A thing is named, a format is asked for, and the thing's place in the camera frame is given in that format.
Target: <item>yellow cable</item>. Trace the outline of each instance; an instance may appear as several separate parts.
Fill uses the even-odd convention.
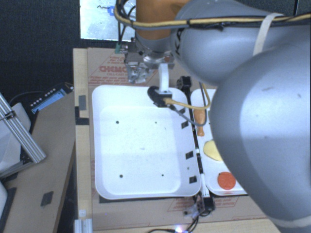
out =
[[[133,26],[143,27],[143,28],[156,28],[156,27],[166,27],[166,26],[186,26],[188,24],[215,24],[222,22],[238,22],[238,23],[250,23],[250,22],[261,22],[265,19],[265,17],[220,17],[220,18],[199,18],[199,19],[190,19],[187,20],[173,20],[173,21],[163,21],[163,22],[138,22],[131,21],[123,18],[118,14],[118,11],[115,7],[114,9],[115,17],[118,21],[130,24]],[[295,17],[276,17],[273,21],[299,21],[310,19],[311,13],[303,14]]]
[[[175,105],[180,105],[180,106],[183,106],[183,107],[186,107],[186,108],[189,108],[189,109],[193,109],[193,110],[206,110],[210,107],[210,98],[209,98],[209,95],[207,93],[207,90],[206,90],[206,87],[204,84],[202,84],[202,87],[203,87],[203,90],[204,90],[204,93],[205,93],[205,96],[207,98],[207,105],[206,106],[203,106],[203,107],[199,107],[199,106],[193,106],[193,105],[189,105],[189,104],[186,104],[186,103],[181,103],[181,102],[177,102],[173,99],[170,99],[170,98],[164,98],[163,101],[165,102],[165,104],[175,104]]]

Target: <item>orange food item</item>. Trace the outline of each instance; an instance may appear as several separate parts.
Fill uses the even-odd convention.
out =
[[[205,122],[205,110],[193,110],[194,120],[199,123],[203,124]],[[203,127],[197,127],[197,135],[204,136]]]
[[[237,182],[234,176],[229,172],[220,173],[217,181],[219,186],[224,190],[231,190]]]

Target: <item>white cable tie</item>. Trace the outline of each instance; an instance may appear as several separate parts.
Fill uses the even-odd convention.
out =
[[[283,14],[272,13],[272,14],[267,15],[265,19],[262,21],[260,29],[259,29],[259,33],[257,36],[257,40],[255,43],[253,56],[262,52],[263,45],[264,45],[264,42],[266,41],[266,37],[270,29],[271,23],[273,19],[278,16],[283,16]]]

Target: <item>orange round object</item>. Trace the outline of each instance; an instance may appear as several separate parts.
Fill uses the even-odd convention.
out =
[[[237,182],[234,176],[229,172],[220,173],[217,181],[219,186],[224,190],[231,190]]]

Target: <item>white plastic tray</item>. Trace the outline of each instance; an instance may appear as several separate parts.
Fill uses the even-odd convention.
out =
[[[212,100],[214,93],[216,90],[209,89],[207,90],[207,93]],[[202,98],[202,93],[201,90],[195,90],[191,94],[191,103],[196,106],[203,106],[203,98]],[[224,162],[222,161],[216,161],[208,156],[206,156],[203,152],[203,147],[204,144],[207,141],[210,141],[213,139],[212,133],[210,130],[210,124],[209,124],[209,118],[207,117],[207,123],[203,127],[203,131],[205,133],[205,136],[198,136],[198,143],[199,143],[199,148],[200,148],[200,155],[202,159],[202,166],[204,170],[204,175],[205,175],[205,182],[207,188],[214,194],[219,195],[219,196],[226,196],[226,195],[244,195],[246,192],[244,189],[241,187],[241,185],[236,182],[236,185],[231,189],[231,190],[225,190],[222,189],[218,185],[218,175],[221,172],[230,172],[227,166],[225,165]]]
[[[95,185],[106,199],[184,197],[200,190],[191,125],[182,129],[185,120],[153,105],[147,89],[102,85],[92,94]],[[180,90],[170,91],[187,102]]]

